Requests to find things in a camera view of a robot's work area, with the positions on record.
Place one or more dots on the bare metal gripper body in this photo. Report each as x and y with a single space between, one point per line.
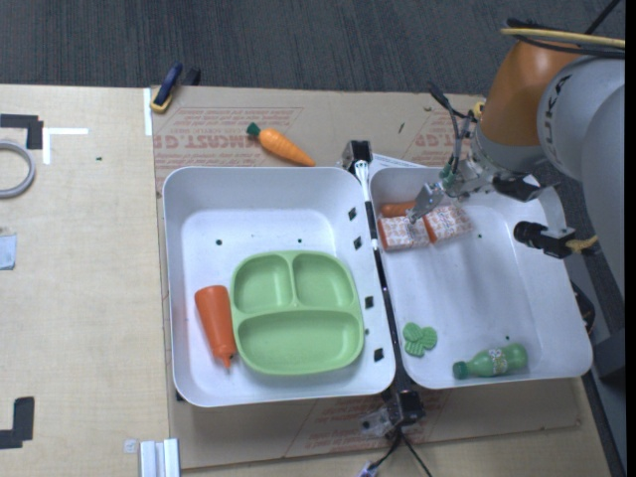
469 177

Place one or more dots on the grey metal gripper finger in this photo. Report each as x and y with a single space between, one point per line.
430 197

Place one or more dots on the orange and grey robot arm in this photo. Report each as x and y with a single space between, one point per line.
571 117

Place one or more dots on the orange and white carton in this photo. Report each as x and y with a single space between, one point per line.
397 234
449 222

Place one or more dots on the orange toy sausage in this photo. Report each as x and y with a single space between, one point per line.
395 209

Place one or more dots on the white plastic tray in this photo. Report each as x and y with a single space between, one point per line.
258 216
477 291

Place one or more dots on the brown cardboard board red print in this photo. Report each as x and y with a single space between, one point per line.
318 122

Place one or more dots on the orange toy carrot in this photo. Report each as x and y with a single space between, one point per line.
283 146

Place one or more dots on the green plastic bottle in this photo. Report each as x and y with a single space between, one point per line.
494 362

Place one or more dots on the green divided plate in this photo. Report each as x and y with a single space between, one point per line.
298 336

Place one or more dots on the orange squeeze bottle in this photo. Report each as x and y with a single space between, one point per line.
214 316

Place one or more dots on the black cylinder on white bracket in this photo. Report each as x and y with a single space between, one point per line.
544 239

